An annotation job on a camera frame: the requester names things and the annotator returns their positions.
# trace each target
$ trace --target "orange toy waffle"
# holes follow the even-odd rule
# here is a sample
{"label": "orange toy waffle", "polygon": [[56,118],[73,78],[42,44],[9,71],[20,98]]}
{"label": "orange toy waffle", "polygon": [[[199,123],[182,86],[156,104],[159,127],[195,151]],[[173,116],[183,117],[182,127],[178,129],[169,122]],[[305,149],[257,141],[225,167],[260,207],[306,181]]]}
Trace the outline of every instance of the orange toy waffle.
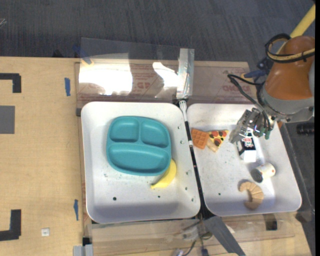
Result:
{"label": "orange toy waffle", "polygon": [[209,133],[202,130],[198,130],[198,129],[192,129],[191,137],[192,137],[193,145],[203,150],[209,139]]}

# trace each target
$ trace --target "toy pizza slice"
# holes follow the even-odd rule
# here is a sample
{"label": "toy pizza slice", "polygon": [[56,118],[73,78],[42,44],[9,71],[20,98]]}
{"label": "toy pizza slice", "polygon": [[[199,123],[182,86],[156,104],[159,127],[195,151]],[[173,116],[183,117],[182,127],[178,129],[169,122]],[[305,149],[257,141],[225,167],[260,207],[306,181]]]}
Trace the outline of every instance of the toy pizza slice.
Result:
{"label": "toy pizza slice", "polygon": [[209,140],[207,141],[207,146],[213,152],[217,152],[222,143],[225,141],[229,130],[210,130],[207,133],[209,134]]}

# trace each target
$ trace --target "wooden surface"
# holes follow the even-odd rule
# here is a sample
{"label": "wooden surface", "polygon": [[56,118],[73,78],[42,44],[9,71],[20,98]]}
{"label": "wooden surface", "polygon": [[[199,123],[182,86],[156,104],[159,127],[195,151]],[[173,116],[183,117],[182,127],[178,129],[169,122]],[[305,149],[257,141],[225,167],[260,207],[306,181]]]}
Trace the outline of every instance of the wooden surface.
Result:
{"label": "wooden surface", "polygon": [[[15,106],[15,134],[0,134],[0,231],[9,229],[11,210],[22,212],[21,236],[0,241],[0,256],[68,256],[73,246],[82,244],[77,62],[74,58],[0,57],[0,73],[19,73],[22,80],[22,93],[12,93],[12,81],[0,80],[0,105]],[[71,96],[66,95],[65,78],[70,79]],[[290,237],[241,241],[240,246],[247,255],[311,255],[301,224],[293,215],[289,219]],[[50,228],[50,236],[41,235],[43,228]],[[221,245],[207,249],[210,255],[226,254]],[[189,255],[200,255],[198,243]]]}

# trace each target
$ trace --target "white square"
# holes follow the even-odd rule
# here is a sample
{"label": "white square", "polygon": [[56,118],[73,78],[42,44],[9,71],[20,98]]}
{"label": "white square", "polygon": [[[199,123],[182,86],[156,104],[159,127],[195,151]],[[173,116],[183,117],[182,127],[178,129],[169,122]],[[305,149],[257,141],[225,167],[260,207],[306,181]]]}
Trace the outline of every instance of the white square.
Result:
{"label": "white square", "polygon": [[50,236],[50,228],[46,227],[46,228],[42,228],[41,229],[41,235],[43,237],[48,237]]}

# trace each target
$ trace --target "teal divided plate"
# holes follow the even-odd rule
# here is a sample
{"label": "teal divided plate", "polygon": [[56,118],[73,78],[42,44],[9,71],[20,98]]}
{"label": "teal divided plate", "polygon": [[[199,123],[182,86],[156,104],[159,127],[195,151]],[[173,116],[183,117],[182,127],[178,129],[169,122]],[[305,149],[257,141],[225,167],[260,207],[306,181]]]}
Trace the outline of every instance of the teal divided plate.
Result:
{"label": "teal divided plate", "polygon": [[117,171],[140,176],[164,173],[171,161],[168,129],[159,121],[120,116],[111,123],[106,142],[109,164]]}

